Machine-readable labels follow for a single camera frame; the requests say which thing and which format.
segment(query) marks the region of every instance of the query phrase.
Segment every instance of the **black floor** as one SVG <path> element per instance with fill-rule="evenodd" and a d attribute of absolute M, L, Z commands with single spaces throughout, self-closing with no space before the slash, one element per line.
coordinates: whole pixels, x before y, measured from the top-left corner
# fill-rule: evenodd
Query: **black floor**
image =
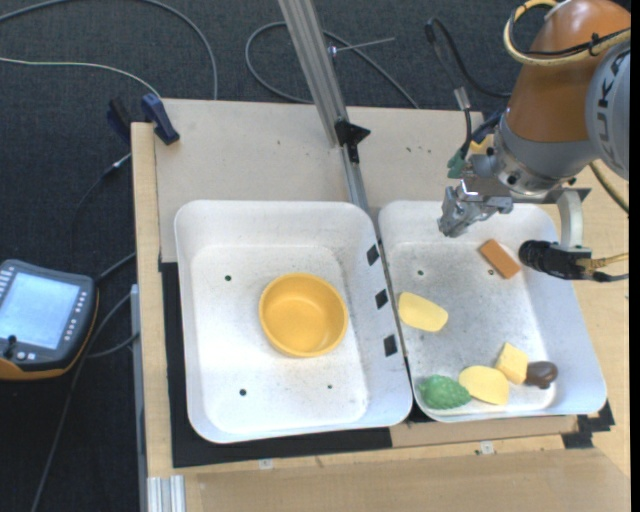
<path fill-rule="evenodd" d="M 519 66 L 502 48 L 501 34 L 518 3 L 317 0 L 316 7 L 324 29 L 352 44 L 394 37 L 363 51 L 420 108 L 452 110 L 456 100 L 426 42 L 425 23 L 440 19 L 468 71 L 490 89 L 509 91 Z M 621 3 L 630 10 L 630 0 Z M 5 17 L 37 5 L 41 7 Z M 287 101 L 258 83 L 245 63 L 248 38 L 260 27 L 282 21 L 276 0 L 167 0 L 163 5 L 188 16 L 211 45 L 217 92 L 198 34 L 151 0 L 46 5 L 2 0 L 0 57 L 108 65 L 143 78 L 163 97 Z M 531 41 L 539 21 L 532 13 L 522 22 L 518 37 L 523 45 Z M 285 29 L 259 35 L 251 57 L 270 84 L 310 99 Z M 336 71 L 348 105 L 414 107 L 353 52 L 339 54 Z M 491 113 L 505 106 L 504 99 L 469 85 L 467 90 L 475 110 Z M 129 77 L 95 67 L 0 62 L 0 261 L 16 258 L 96 277 L 135 251 L 130 163 L 99 178 L 129 152 L 107 123 L 109 102 L 118 98 L 132 120 L 143 120 L 140 99 L 147 92 Z M 134 283 L 133 261 L 101 282 L 99 322 Z M 95 350 L 126 340 L 130 331 L 126 304 L 109 320 Z M 72 377 L 73 372 L 45 381 L 0 382 L 1 512 L 30 510 Z M 38 510 L 138 510 L 134 421 L 131 351 L 87 360 Z"/>

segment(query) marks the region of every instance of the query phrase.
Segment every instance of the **brown block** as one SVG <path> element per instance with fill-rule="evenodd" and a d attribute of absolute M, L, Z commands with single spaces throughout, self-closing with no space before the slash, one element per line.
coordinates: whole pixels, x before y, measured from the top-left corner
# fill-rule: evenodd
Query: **brown block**
<path fill-rule="evenodd" d="M 480 252 L 505 279 L 520 271 L 520 265 L 493 238 L 480 247 Z"/>

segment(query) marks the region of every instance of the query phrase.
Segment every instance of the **tray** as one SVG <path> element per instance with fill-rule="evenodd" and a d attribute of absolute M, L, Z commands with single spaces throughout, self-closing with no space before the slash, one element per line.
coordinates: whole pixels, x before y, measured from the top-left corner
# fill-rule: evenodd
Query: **tray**
<path fill-rule="evenodd" d="M 178 211 L 175 235 L 187 410 L 202 437 L 233 443 L 406 418 L 410 381 L 373 223 L 362 210 L 198 200 Z M 322 277 L 347 304 L 347 333 L 329 354 L 280 354 L 262 331 L 260 295 L 289 272 Z"/>
<path fill-rule="evenodd" d="M 508 215 L 494 215 L 458 238 L 446 238 L 437 226 L 441 214 L 438 202 L 398 201 L 378 218 L 394 295 L 413 292 L 449 312 L 437 333 L 401 322 L 420 409 L 447 422 L 598 411 L 606 386 L 571 282 L 529 268 L 504 279 L 478 251 L 494 238 L 518 261 L 522 242 L 558 240 L 552 219 L 535 205 L 518 204 Z M 506 341 L 530 361 L 558 366 L 549 389 L 510 383 L 504 406 L 475 399 L 449 410 L 426 406 L 416 390 L 422 380 L 433 374 L 457 379 L 467 366 L 493 366 Z"/>

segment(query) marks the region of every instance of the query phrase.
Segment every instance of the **table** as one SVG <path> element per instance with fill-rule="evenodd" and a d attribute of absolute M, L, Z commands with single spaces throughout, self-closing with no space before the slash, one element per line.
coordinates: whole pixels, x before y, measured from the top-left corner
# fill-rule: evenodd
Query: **table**
<path fill-rule="evenodd" d="M 593 448 L 565 449 L 563 439 L 580 431 L 575 416 L 403 423 L 391 427 L 385 450 L 174 468 L 159 261 L 175 261 L 177 208 L 197 198 L 347 201 L 348 194 L 313 106 L 164 103 L 180 142 L 165 146 L 151 124 L 132 126 L 149 510 L 630 509 L 628 281 L 575 283 L 616 420 L 611 432 L 593 435 Z M 359 146 L 372 216 L 391 200 L 442 198 L 462 114 L 360 107 L 349 117 L 372 130 Z M 628 197 L 628 183 L 612 180 Z M 590 172 L 576 185 L 593 189 L 584 217 L 594 257 L 628 251 L 626 214 Z M 559 226 L 555 209 L 544 208 Z M 625 270 L 616 265 L 612 273 Z M 160 508 L 170 498 L 173 508 Z"/>

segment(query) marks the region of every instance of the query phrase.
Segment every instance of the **yellow bowl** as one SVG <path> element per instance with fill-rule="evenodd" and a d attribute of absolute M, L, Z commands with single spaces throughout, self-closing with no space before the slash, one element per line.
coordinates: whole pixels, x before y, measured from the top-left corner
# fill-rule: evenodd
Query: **yellow bowl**
<path fill-rule="evenodd" d="M 295 357 L 315 357 L 336 348 L 349 324 L 342 297 L 331 284 L 306 273 L 285 274 L 262 292 L 260 323 L 271 345 Z"/>

